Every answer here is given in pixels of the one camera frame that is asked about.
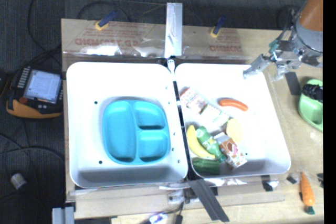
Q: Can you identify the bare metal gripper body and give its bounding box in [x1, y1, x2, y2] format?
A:
[270, 39, 324, 69]

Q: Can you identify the orange sausage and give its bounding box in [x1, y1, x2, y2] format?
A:
[218, 97, 249, 112]

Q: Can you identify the green divided plate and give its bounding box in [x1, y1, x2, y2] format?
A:
[297, 78, 324, 132]

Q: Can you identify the white and green packet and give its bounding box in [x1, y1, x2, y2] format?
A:
[200, 104, 230, 127]

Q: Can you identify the yellow round biscuit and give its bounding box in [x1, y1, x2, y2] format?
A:
[226, 118, 243, 144]

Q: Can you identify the white plastic tray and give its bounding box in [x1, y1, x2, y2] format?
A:
[174, 62, 292, 179]
[65, 61, 190, 189]

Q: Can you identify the red and white carton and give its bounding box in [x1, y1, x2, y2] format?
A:
[179, 87, 208, 115]

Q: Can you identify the thin black and white rod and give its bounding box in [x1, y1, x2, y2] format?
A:
[166, 58, 192, 182]

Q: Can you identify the green plastic bottle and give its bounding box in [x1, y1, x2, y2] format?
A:
[196, 126, 226, 164]

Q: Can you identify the orange and white carton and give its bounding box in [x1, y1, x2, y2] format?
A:
[213, 131, 248, 170]

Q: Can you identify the yellow banana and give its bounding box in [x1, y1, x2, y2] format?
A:
[186, 124, 216, 161]

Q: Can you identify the green cucumber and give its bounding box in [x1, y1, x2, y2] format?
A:
[192, 157, 222, 176]

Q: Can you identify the orange carrot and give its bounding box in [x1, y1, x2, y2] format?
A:
[299, 171, 316, 216]

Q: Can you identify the brown cardboard board red print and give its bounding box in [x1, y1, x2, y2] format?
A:
[60, 18, 324, 220]

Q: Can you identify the blue divided plate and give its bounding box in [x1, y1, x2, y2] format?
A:
[101, 100, 171, 165]

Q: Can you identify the small grey can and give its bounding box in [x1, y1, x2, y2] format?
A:
[10, 172, 28, 190]

